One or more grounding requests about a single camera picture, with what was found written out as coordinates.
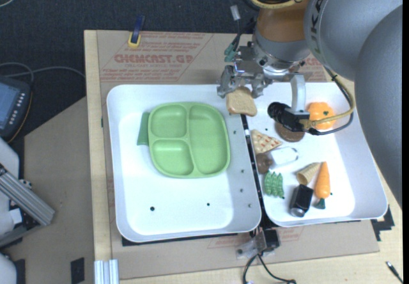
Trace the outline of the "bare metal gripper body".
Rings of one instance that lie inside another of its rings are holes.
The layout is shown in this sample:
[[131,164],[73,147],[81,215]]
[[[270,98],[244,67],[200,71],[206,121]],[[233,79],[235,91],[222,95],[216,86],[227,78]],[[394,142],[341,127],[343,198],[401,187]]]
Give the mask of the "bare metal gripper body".
[[303,65],[303,61],[283,61],[263,52],[260,56],[258,52],[248,46],[225,50],[226,67],[234,67],[238,85],[252,83],[254,79],[287,81]]

